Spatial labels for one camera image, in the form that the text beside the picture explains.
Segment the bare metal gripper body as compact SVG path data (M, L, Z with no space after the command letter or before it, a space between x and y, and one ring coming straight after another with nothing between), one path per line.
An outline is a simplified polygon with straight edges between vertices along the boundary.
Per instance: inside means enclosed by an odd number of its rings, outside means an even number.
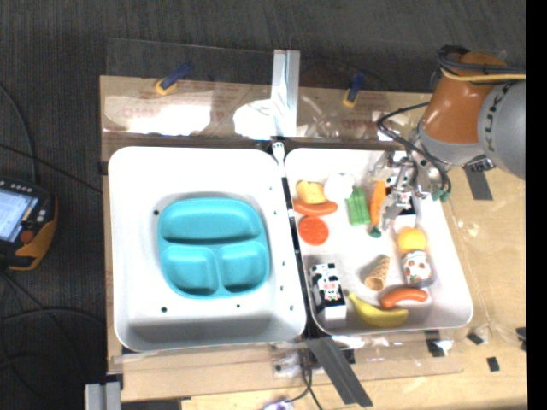
M386 183L393 200L423 198L423 189L419 181L421 171L412 155L402 151L386 151L385 167L389 171Z

